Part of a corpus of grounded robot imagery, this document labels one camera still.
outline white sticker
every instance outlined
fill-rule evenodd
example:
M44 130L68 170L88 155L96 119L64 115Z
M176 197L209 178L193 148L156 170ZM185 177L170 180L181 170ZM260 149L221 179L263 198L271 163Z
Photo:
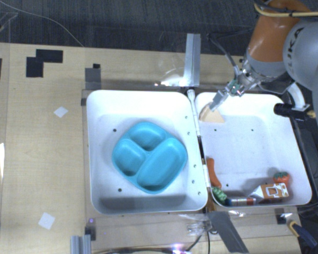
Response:
M54 220L55 220L54 216L51 216L48 213L43 213L38 224L42 226L43 228L50 230L54 223Z
M61 106L54 111L54 114L56 114L58 117L63 117L67 112L68 110Z

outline wooden table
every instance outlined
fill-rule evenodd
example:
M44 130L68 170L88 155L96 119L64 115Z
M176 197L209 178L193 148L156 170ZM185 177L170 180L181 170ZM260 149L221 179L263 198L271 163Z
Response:
M43 78L26 78L26 57L35 57L36 49L63 50L63 63L45 62ZM0 43L0 58L0 143L5 144L0 254L69 253L70 237L82 236L87 221L81 107L85 68L100 64L103 84L153 84L170 69L183 67L184 54ZM232 74L223 56L201 56L201 83L223 84ZM68 110L61 118L54 114L59 107ZM50 230L38 224L44 212L55 217ZM299 223L296 208L285 212ZM244 213L233 222L250 253L300 253L296 237L286 225L277 225L273 209ZM99 227L108 231L104 243L92 242L93 249L151 245L162 234L163 240L179 235L186 245L195 240L170 221L134 225L136 217L141 219L135 216L129 225L117 226L115 219L101 215ZM193 253L207 253L205 236ZM211 253L228 253L219 235L211 236Z

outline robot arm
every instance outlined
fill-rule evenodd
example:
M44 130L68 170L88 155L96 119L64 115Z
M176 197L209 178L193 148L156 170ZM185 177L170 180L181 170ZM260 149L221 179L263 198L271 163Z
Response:
M310 11L298 0L271 0L268 6ZM318 20L262 15L246 50L242 70L218 91L210 109L218 108L228 96L242 96L255 86L283 94L294 81L312 91L318 123Z

